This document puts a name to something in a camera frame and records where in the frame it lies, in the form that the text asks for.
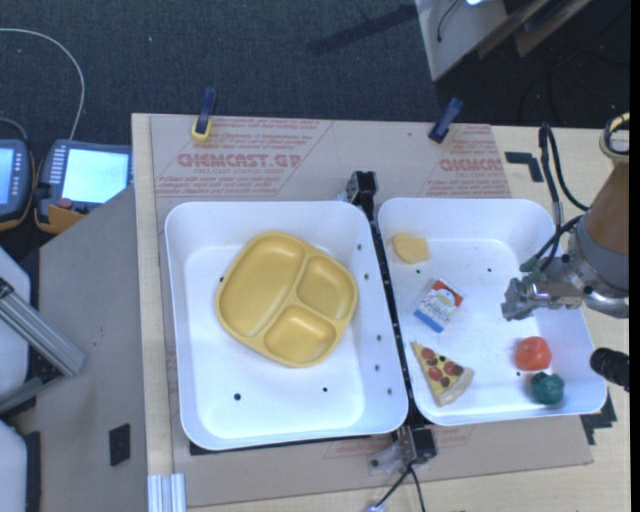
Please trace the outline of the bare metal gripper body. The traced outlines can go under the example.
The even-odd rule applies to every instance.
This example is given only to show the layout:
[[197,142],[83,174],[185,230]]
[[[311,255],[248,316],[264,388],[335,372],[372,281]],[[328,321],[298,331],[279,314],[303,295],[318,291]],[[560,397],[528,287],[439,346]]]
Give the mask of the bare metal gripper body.
[[570,255],[562,255],[553,258],[545,268],[536,267],[528,276],[528,299],[535,307],[576,309],[600,305],[602,297],[576,273],[575,263]]

